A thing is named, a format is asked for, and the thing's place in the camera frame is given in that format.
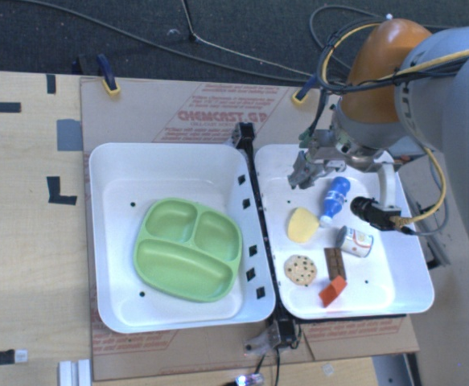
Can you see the spotted toy biscuit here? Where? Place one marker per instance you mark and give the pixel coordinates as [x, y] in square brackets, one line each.
[300, 270]

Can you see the green divided plate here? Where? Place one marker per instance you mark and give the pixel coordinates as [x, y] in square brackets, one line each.
[186, 259]

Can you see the yellow rounded toy wedge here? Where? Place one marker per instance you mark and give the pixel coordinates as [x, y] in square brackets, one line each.
[301, 225]

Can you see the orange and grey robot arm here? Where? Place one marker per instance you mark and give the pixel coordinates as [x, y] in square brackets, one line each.
[383, 75]

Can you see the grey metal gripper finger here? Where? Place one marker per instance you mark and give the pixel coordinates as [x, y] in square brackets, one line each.
[317, 172]
[298, 173]

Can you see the blue plastic bottle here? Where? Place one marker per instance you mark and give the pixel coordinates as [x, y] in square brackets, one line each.
[335, 199]

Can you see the brown cardboard board red print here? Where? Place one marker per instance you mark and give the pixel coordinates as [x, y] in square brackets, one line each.
[145, 111]

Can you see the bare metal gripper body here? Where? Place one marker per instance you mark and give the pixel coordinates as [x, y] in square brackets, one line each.
[330, 151]

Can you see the orange carton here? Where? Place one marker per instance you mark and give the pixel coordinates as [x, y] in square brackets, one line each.
[332, 292]

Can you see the black cylinder on white bracket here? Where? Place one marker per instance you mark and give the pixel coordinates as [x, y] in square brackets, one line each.
[373, 211]

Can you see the thin black rod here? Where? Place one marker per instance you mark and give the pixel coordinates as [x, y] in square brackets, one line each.
[263, 219]

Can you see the brown chocolate bar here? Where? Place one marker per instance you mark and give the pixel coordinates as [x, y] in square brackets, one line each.
[335, 264]

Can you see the white plastic tray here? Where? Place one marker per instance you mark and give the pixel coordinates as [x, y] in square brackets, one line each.
[379, 288]
[121, 255]

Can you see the white can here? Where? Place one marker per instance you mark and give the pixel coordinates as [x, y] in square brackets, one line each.
[356, 243]

